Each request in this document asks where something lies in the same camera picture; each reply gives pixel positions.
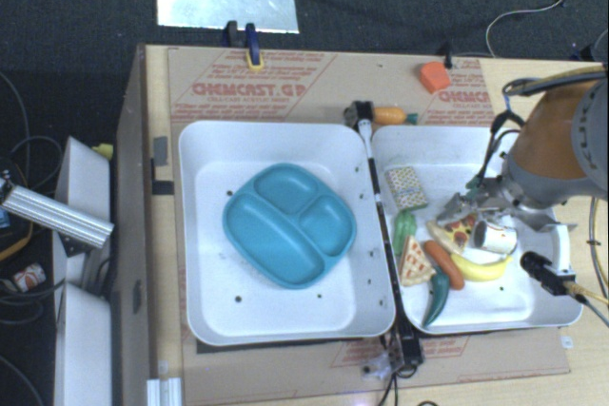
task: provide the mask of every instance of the orange object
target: orange object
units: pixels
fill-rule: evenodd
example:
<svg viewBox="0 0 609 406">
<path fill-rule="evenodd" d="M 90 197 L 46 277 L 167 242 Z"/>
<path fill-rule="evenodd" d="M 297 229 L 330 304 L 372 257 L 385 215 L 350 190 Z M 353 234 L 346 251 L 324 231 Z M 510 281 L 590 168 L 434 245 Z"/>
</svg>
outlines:
<svg viewBox="0 0 609 406">
<path fill-rule="evenodd" d="M 439 61 L 424 64 L 419 73 L 419 81 L 427 88 L 429 93 L 435 93 L 438 90 L 450 87 L 448 71 L 446 71 L 444 64 Z"/>
<path fill-rule="evenodd" d="M 406 120 L 406 114 L 398 106 L 375 106 L 374 122 L 381 126 L 398 126 Z"/>
<path fill-rule="evenodd" d="M 465 279 L 463 278 L 462 272 L 459 270 L 459 267 L 457 267 L 457 264 L 450 259 L 450 254 L 448 254 L 441 245 L 435 241 L 427 241 L 423 244 L 423 249 L 427 255 L 436 262 L 440 269 L 444 271 L 444 274 L 448 276 L 452 289 L 460 290 L 465 287 Z"/>
</svg>

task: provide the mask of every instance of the orange block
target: orange block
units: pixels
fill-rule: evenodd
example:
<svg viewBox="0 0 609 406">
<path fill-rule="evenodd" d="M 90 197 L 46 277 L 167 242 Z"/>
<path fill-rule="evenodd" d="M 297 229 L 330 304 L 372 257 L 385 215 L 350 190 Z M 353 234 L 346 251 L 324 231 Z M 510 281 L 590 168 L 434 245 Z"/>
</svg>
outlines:
<svg viewBox="0 0 609 406">
<path fill-rule="evenodd" d="M 427 88 L 429 93 L 435 93 L 438 90 L 450 87 L 448 71 L 446 71 L 444 64 L 439 61 L 424 64 L 419 73 L 419 81 Z"/>
</svg>

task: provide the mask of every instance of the silver tube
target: silver tube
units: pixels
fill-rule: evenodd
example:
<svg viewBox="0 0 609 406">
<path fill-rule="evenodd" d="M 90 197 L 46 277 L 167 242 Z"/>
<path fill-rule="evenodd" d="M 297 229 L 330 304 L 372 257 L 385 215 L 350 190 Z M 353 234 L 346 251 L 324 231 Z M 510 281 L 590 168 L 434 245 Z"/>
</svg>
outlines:
<svg viewBox="0 0 609 406">
<path fill-rule="evenodd" d="M 56 230 L 64 237 L 96 249 L 104 246 L 114 228 L 110 222 L 75 210 L 23 186 L 13 186 L 0 206 L 9 213 Z"/>
</svg>

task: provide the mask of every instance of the blue divided plate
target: blue divided plate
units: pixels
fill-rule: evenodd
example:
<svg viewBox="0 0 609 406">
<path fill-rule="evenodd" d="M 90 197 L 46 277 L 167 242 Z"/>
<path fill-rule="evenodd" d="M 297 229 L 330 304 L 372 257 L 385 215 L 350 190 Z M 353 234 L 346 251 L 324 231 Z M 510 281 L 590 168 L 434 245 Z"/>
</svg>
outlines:
<svg viewBox="0 0 609 406">
<path fill-rule="evenodd" d="M 293 289 L 325 276 L 356 232 L 343 200 L 295 164 L 275 164 L 249 180 L 226 204 L 223 226 L 256 269 Z"/>
</svg>

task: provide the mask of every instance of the toy green pepper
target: toy green pepper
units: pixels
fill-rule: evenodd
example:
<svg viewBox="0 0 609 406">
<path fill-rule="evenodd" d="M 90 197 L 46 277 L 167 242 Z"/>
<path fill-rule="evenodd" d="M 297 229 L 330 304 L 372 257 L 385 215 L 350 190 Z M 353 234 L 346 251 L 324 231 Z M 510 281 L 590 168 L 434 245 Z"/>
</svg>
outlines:
<svg viewBox="0 0 609 406">
<path fill-rule="evenodd" d="M 435 265 L 434 269 L 436 270 L 436 274 L 431 278 L 430 281 L 433 297 L 431 299 L 431 303 L 429 304 L 427 314 L 422 321 L 423 327 L 429 326 L 440 315 L 444 309 L 444 305 L 446 304 L 448 290 L 450 288 L 450 279 L 448 276 L 440 269 L 439 266 Z"/>
<path fill-rule="evenodd" d="M 408 210 L 402 210 L 393 222 L 393 253 L 400 256 L 403 251 L 403 242 L 409 235 L 417 233 L 417 221 Z"/>
</svg>

